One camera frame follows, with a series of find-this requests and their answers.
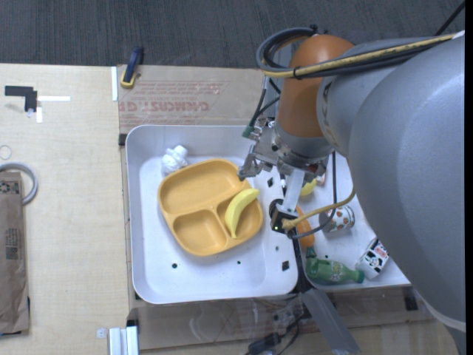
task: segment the dark gray floor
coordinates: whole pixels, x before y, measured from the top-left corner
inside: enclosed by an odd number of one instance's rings
[[[255,67],[271,34],[317,24],[354,44],[431,36],[463,0],[0,0],[0,62]],[[465,28],[465,11],[445,33]]]

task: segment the wooden table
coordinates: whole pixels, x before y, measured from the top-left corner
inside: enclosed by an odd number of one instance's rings
[[[105,355],[107,328],[124,327],[128,283],[118,107],[111,67],[1,64],[3,85],[34,87],[43,122],[27,117],[22,98],[0,96],[0,144],[9,161],[38,176],[24,207],[30,330],[0,339],[0,354]],[[25,191],[29,188],[24,178]],[[453,354],[434,320],[351,330],[364,354]],[[147,354],[244,354],[247,342],[225,342]],[[291,354],[331,354],[320,333],[303,335]]]

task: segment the brown paper bag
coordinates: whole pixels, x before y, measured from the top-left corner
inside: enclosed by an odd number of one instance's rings
[[[23,193],[20,172],[0,172],[0,334],[27,330]]]

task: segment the banana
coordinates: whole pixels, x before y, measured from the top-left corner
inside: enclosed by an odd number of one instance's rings
[[[239,216],[243,212],[243,209],[256,199],[259,195],[259,190],[255,188],[243,189],[238,192],[234,198],[231,199],[228,204],[228,208],[225,211],[225,225],[230,232],[232,238],[237,238],[237,225]]]

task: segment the metal ring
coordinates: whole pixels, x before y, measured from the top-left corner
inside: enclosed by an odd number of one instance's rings
[[[7,157],[2,157],[1,156],[1,149],[3,149],[3,148],[8,149],[8,151],[10,151],[10,154],[8,154]],[[12,156],[12,148],[8,145],[0,145],[0,159],[9,160],[11,158],[11,156]]]
[[[31,180],[33,181],[33,187],[31,188],[30,193],[28,193],[28,195],[26,195],[26,197],[23,199],[23,205],[27,205],[35,197],[36,192],[38,191],[38,178],[36,177],[33,170],[24,163],[8,162],[0,164],[0,172],[6,171],[8,169],[17,169],[23,171],[28,176],[30,176]]]

